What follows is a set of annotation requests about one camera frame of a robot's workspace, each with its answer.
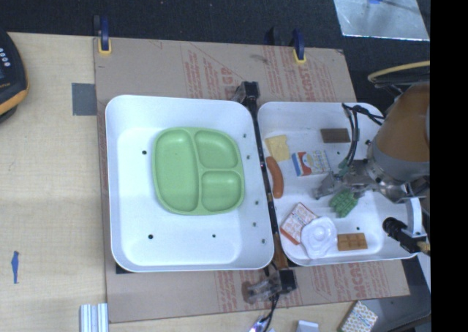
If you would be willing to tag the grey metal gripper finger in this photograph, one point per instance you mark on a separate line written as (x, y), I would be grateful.
(359, 194)
(331, 184)

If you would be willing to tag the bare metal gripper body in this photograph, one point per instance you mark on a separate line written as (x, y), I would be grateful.
(360, 176)

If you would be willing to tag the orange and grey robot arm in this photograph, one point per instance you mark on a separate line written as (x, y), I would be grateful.
(402, 133)

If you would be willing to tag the white red blue carton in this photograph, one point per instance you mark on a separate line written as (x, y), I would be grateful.
(311, 163)

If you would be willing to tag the brown chocolate bar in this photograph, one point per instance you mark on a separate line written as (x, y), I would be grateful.
(335, 135)

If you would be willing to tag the tan square biscuit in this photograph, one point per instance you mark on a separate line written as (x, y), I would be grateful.
(352, 242)

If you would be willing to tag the orange and white packet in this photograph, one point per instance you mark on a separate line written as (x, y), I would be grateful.
(294, 222)

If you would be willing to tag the white fried egg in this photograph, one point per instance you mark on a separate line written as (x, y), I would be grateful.
(319, 237)

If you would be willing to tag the orange sausage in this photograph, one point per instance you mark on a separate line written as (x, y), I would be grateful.
(276, 177)

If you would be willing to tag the yellow cheese slice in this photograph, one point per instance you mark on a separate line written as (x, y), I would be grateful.
(278, 147)

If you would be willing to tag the thin black and white rod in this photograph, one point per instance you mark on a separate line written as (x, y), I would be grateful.
(264, 173)

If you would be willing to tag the white plastic tray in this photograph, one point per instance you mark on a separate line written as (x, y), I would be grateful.
(311, 118)
(183, 243)

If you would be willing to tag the orange patterned white box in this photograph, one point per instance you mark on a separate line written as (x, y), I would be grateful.
(358, 317)

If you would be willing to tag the small white box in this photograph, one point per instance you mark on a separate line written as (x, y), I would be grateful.
(306, 326)

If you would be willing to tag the green divided plate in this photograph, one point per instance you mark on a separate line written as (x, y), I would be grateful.
(175, 173)

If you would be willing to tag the brown cardboard board red print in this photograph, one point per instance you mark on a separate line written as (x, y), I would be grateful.
(146, 67)

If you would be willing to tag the black cylinder on white bracket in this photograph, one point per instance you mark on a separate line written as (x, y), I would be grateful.
(400, 233)

